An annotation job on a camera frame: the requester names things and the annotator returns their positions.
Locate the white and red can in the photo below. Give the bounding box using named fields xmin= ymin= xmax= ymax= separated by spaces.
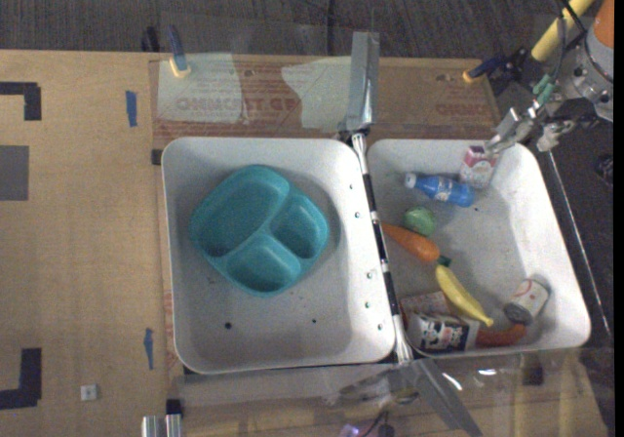
xmin=502 ymin=275 xmax=553 ymax=326

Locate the orange carrot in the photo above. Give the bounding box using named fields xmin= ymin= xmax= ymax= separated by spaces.
xmin=379 ymin=221 xmax=452 ymax=267

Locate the yellow banana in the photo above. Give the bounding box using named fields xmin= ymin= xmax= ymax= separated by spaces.
xmin=434 ymin=263 xmax=495 ymax=329

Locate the pink and white carton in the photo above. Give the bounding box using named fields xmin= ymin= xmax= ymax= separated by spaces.
xmin=458 ymin=143 xmax=500 ymax=191

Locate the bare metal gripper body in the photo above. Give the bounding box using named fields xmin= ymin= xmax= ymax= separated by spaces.
xmin=545 ymin=47 xmax=615 ymax=124

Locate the red sausage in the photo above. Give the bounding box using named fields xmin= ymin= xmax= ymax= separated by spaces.
xmin=475 ymin=322 xmax=529 ymax=349

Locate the white plastic tray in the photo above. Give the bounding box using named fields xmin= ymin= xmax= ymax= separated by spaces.
xmin=160 ymin=136 xmax=398 ymax=376
xmin=365 ymin=138 xmax=593 ymax=360

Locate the teal divided plate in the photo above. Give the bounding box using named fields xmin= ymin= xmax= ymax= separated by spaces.
xmin=187 ymin=163 xmax=332 ymax=299

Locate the blue plastic bottle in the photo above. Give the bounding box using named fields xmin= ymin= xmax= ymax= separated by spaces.
xmin=403 ymin=172 xmax=477 ymax=209

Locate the green round toy fruit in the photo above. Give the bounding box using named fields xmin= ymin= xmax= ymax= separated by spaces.
xmin=403 ymin=205 xmax=439 ymax=238

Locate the pale pink flat packet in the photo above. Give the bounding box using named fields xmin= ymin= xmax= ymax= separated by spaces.
xmin=399 ymin=290 xmax=455 ymax=317

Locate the cow print milk carton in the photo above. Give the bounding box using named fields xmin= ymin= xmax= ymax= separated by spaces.
xmin=406 ymin=311 xmax=482 ymax=355

